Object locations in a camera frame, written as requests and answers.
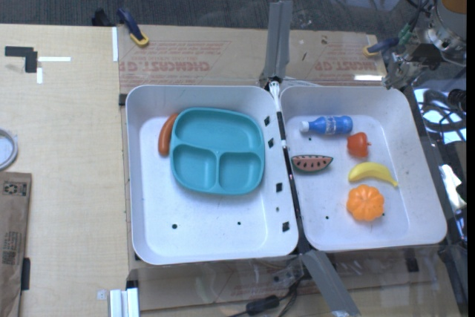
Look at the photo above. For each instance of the orange toy sausage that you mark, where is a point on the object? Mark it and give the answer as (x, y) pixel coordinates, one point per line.
(164, 137)

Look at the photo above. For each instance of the black cylinder on white bracket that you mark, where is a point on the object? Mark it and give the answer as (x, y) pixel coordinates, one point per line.
(458, 99)

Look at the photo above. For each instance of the yellow banana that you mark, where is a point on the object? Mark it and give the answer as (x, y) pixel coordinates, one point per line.
(371, 171)

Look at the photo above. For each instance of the clear tape roll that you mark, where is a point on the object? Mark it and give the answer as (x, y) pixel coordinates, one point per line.
(15, 148)

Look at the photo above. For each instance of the orange toy pumpkin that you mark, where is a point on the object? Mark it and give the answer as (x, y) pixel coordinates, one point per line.
(365, 203)

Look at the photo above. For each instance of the white plastic tray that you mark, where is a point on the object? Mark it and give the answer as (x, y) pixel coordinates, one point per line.
(408, 159)
(208, 226)

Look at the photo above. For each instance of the brown cardboard board red print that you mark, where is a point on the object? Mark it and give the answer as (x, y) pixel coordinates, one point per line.
(222, 59)

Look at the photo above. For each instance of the teal divided plate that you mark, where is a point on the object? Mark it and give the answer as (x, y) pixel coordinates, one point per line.
(217, 133)

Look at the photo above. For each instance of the red toy pepper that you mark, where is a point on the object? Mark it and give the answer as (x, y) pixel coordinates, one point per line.
(357, 145)

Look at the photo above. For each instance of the toy watermelon slice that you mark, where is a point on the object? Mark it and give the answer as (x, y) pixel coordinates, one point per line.
(311, 163)

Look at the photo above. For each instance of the thin black and white rod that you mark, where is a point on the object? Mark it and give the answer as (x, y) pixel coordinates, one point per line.
(285, 144)

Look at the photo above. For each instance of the brown padded envelope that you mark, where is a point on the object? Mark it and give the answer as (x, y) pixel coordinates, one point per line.
(11, 241)

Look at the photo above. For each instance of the blue toy bottle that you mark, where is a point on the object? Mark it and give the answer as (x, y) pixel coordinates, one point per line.
(330, 125)

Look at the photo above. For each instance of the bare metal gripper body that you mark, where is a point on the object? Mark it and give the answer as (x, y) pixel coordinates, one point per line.
(426, 52)

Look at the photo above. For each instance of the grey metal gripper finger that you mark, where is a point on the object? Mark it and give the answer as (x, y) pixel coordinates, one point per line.
(398, 78)
(398, 58)

